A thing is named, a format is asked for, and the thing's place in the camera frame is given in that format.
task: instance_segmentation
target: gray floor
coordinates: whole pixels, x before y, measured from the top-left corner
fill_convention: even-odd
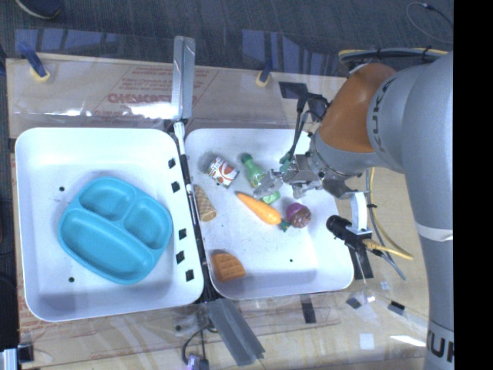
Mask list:
[[[262,69],[272,61],[274,71],[343,76],[341,49],[452,50],[450,23],[413,2],[454,20],[454,0],[63,0],[51,21],[0,0],[0,43],[9,57],[19,57],[24,41],[43,52],[170,62],[171,40],[184,35],[196,39],[197,65]],[[118,45],[110,42],[115,37]],[[15,259],[5,89],[0,77],[0,283],[8,286]],[[0,289],[0,350],[16,345],[13,292]]]

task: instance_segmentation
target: waffle cone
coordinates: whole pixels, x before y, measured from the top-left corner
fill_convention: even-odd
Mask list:
[[[193,189],[195,190],[195,200],[197,202],[200,220],[207,222],[208,220],[214,219],[217,211],[210,203],[209,197],[207,197],[206,193],[198,185],[194,185]]]

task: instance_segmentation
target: white tray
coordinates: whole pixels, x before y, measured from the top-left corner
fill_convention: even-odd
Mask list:
[[[171,168],[170,160],[175,162]],[[46,321],[94,318],[190,304],[200,296],[203,275],[170,136],[156,129],[34,128],[17,139],[15,161],[25,299],[35,316]],[[136,284],[116,284],[92,273],[58,242],[64,209],[90,180],[103,176],[135,185],[173,219],[169,245]],[[176,192],[174,182],[181,188]],[[185,237],[179,237],[180,230]],[[184,259],[178,263],[181,251]]]
[[[216,218],[201,223],[201,230],[213,284],[227,298],[336,291],[353,280],[349,250],[326,228],[327,218],[337,214],[329,193],[312,190],[299,199],[310,208],[312,220],[303,229],[290,227],[286,232],[265,224],[236,198],[235,191],[253,194],[240,155],[250,153],[265,169],[278,170],[278,161],[291,148],[293,136],[290,129],[197,129],[186,138],[192,182],[204,189],[217,210]],[[309,142],[303,133],[296,152],[307,151]],[[210,155],[221,156],[240,171],[230,187],[217,186],[203,173],[203,159]],[[296,200],[288,185],[283,185],[280,192],[282,197],[273,206],[283,213]],[[246,276],[219,281],[210,261],[214,250],[236,256]]]

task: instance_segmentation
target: purple toy vegetable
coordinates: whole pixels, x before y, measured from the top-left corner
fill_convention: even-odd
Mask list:
[[[311,212],[307,206],[300,203],[292,203],[286,209],[286,220],[293,226],[302,228],[311,220]]]

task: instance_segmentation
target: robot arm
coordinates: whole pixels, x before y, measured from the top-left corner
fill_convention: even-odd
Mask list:
[[[348,178],[386,167],[406,178],[430,295],[426,370],[454,368],[452,213],[453,52],[396,72],[380,63],[354,71],[282,180],[302,197],[324,188],[339,199],[354,193]]]

